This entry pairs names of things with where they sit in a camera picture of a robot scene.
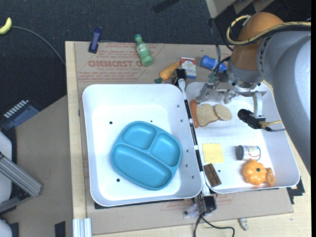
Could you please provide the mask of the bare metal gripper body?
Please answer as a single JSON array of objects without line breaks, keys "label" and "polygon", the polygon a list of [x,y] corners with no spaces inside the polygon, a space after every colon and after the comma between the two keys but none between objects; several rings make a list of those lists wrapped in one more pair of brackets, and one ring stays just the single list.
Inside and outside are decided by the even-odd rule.
[{"label": "bare metal gripper body", "polygon": [[213,91],[225,96],[251,96],[257,84],[249,84],[240,80],[217,79],[213,83]]}]

